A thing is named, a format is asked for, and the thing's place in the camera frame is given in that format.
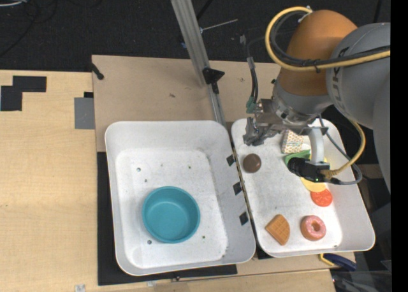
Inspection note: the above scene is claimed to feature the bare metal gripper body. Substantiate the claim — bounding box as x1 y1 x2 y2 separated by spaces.
251 98 317 136

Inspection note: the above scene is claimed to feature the brown round biscuit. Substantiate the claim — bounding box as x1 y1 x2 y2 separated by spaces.
242 152 263 174

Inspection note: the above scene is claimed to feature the white patterned carton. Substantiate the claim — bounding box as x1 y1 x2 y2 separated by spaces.
280 129 305 155

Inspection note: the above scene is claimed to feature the green toy leaf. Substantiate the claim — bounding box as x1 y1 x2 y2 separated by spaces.
284 149 312 166

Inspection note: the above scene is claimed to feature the white plastic tray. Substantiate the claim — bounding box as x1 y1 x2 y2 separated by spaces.
230 117 376 258
104 120 257 277

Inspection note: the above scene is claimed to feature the yellow toy food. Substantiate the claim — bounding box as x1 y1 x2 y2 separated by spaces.
300 156 329 191

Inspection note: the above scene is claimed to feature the orange round slice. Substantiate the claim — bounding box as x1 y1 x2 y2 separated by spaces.
310 188 333 208

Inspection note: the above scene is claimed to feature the orange waffle piece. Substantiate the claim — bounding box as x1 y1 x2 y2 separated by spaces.
264 214 291 247

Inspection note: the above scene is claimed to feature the pink doughnut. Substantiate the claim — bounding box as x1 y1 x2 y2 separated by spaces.
299 214 328 242

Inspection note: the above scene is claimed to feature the teal bowl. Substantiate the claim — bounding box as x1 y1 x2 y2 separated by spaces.
141 186 201 244

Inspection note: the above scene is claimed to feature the brown cardboard board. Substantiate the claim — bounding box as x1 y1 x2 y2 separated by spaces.
91 54 356 282

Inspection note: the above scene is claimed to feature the black cylinder on white bracket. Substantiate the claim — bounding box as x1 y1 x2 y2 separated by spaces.
287 126 332 184

